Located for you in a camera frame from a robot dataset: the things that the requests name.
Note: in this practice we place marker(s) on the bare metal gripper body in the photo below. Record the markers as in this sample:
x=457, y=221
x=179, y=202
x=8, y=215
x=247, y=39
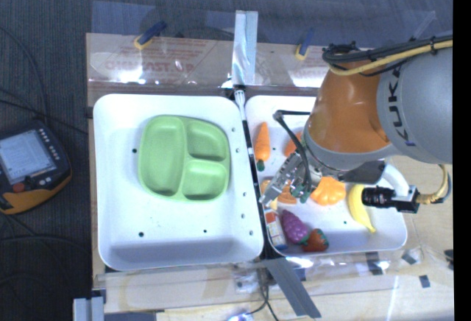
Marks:
x=292, y=168

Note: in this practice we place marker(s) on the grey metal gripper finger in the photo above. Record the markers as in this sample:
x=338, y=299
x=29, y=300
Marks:
x=269, y=194

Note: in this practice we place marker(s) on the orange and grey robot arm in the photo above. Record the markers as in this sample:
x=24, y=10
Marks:
x=368, y=120

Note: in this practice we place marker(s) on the orange pizza slice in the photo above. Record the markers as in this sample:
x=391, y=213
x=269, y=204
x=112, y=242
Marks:
x=287, y=197

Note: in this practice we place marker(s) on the orange toy food piece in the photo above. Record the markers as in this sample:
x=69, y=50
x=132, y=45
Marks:
x=290, y=148

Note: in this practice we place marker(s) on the orange and white carton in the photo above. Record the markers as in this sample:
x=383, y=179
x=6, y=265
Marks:
x=276, y=229

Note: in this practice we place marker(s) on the orange carrot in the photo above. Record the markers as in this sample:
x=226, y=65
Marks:
x=262, y=143

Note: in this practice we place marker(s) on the purple grapes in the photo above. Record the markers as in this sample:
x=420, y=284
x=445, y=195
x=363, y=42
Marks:
x=293, y=227

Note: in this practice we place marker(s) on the orange pumpkin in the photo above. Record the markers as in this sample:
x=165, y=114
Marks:
x=329, y=192

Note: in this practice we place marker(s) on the red strawberry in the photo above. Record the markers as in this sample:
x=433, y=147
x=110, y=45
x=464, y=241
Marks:
x=316, y=241

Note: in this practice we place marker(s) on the white plastic tray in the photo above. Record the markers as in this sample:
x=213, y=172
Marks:
x=165, y=231
x=331, y=227

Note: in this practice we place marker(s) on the yellow banana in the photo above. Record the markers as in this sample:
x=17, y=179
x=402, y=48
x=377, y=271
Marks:
x=356, y=207

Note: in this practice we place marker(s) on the green divided plate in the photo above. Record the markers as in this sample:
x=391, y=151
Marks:
x=165, y=154

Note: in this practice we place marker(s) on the black cylinder on white bracket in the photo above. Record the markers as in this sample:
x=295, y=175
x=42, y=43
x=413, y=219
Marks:
x=379, y=197

